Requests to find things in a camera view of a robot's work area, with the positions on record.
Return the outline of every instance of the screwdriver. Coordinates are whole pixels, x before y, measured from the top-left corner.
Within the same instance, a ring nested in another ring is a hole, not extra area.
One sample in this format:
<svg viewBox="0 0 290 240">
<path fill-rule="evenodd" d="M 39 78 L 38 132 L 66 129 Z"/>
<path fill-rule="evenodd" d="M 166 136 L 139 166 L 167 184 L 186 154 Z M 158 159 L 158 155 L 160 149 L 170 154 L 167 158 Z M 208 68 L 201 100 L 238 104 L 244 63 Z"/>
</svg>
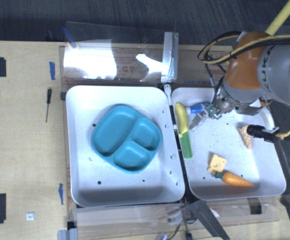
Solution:
<svg viewBox="0 0 290 240">
<path fill-rule="evenodd" d="M 46 122 L 47 122 L 47 117 L 48 117 L 48 107 L 50 104 L 50 98 L 51 98 L 51 88 L 48 88 L 47 90 L 47 112 L 46 112 Z"/>
</svg>

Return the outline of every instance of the blue plate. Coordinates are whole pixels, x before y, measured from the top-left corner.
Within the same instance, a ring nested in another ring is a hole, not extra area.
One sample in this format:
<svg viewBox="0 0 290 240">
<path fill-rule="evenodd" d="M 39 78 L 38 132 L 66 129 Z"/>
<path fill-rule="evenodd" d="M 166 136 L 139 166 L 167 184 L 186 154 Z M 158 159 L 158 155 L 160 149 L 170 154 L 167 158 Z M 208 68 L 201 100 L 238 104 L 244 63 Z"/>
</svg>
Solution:
<svg viewBox="0 0 290 240">
<path fill-rule="evenodd" d="M 113 107 L 91 135 L 93 150 L 112 166 L 130 174 L 148 166 L 161 142 L 160 129 L 126 105 Z"/>
</svg>

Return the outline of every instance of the wooden table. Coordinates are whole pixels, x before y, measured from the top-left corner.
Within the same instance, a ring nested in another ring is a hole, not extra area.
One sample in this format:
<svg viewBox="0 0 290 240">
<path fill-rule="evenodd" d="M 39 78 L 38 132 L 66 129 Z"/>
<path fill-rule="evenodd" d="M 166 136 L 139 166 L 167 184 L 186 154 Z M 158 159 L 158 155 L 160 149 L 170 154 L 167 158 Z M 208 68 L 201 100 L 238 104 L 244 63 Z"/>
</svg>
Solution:
<svg viewBox="0 0 290 240">
<path fill-rule="evenodd" d="M 6 60 L 6 77 L 0 77 L 0 194 L 6 194 L 0 240 L 53 240 L 58 230 L 67 227 L 61 46 L 64 43 L 0 41 L 0 57 Z M 55 80 L 51 79 L 50 62 L 55 63 Z M 53 91 L 46 123 L 49 87 Z M 290 239 L 286 209 L 279 202 L 276 205 L 278 221 L 226 226 L 226 232 L 232 239 Z M 31 212 L 34 220 L 26 220 L 26 213 Z M 196 239 L 210 239 L 205 229 L 192 234 Z M 157 234 L 151 234 L 117 239 L 156 238 Z M 183 232 L 174 239 L 184 239 Z"/>
</svg>

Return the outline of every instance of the yellow tube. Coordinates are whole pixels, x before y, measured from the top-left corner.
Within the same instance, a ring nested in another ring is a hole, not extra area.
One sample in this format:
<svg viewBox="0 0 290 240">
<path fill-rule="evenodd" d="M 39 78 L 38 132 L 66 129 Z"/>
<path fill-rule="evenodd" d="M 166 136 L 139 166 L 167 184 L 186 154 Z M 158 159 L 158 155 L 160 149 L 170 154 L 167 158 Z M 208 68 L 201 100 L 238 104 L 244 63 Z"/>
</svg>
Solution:
<svg viewBox="0 0 290 240">
<path fill-rule="evenodd" d="M 286 5 L 282 8 L 280 13 L 274 19 L 274 21 L 266 29 L 266 33 L 273 36 L 289 16 L 290 16 L 290 0 L 286 3 Z"/>
</svg>

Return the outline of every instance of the orange carrot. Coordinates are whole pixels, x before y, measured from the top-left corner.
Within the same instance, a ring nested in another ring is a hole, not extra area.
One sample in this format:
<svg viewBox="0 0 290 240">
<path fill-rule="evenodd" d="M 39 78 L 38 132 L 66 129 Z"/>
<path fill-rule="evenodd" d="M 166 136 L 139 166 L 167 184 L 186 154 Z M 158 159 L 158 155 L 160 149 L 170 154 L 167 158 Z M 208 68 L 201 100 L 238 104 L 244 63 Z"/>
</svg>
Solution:
<svg viewBox="0 0 290 240">
<path fill-rule="evenodd" d="M 235 175 L 229 171 L 225 172 L 223 175 L 219 173 L 216 177 L 221 178 L 227 184 L 237 186 L 237 187 L 252 188 L 255 186 L 250 181 L 248 181 L 248 180 L 246 180 L 238 175 Z"/>
</svg>

